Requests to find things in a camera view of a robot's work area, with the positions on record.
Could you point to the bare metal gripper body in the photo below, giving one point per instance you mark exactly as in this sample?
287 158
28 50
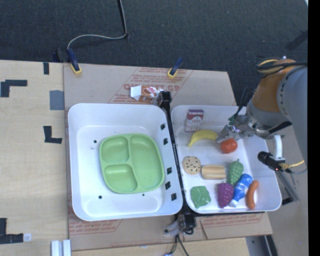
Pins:
246 127

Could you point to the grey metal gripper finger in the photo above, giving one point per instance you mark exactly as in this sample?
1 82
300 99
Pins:
223 134
236 136

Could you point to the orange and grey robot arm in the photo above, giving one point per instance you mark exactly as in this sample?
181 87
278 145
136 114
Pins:
292 95

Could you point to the orange-red tomato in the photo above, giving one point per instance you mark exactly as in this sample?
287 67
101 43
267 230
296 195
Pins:
228 147

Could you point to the yellow banana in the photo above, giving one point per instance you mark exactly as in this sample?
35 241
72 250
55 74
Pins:
202 136

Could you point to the red and white carton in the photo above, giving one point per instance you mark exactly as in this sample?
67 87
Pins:
193 121

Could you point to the white plastic tray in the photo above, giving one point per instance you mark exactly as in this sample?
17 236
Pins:
85 160
260 160

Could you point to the green grapes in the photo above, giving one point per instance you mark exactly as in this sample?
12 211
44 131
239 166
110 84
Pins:
235 172

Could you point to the tan bread loaf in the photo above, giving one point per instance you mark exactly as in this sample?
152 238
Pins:
213 172

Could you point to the tan chocolate chip biscuit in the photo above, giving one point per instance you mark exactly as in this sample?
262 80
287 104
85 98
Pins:
191 165

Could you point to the blue and white bottle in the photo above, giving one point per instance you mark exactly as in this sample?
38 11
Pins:
242 186

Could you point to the thin black and white rod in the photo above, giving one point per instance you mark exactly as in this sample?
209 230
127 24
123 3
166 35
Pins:
175 150

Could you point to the purple grapes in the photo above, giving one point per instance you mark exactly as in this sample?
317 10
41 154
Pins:
225 194

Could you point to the orange sausage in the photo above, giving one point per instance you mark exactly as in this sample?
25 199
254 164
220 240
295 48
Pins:
251 196

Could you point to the green lettuce leaf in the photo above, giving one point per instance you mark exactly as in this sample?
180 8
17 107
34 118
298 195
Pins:
200 197

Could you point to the green divided plate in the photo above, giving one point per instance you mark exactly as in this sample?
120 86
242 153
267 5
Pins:
145 162

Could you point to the white and orange carton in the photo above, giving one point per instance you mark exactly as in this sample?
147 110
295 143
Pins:
143 93

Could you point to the brown cardboard board, red print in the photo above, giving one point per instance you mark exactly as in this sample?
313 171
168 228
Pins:
105 82

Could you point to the black cylinder on white bracket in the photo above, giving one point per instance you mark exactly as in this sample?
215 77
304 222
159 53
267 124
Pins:
271 160

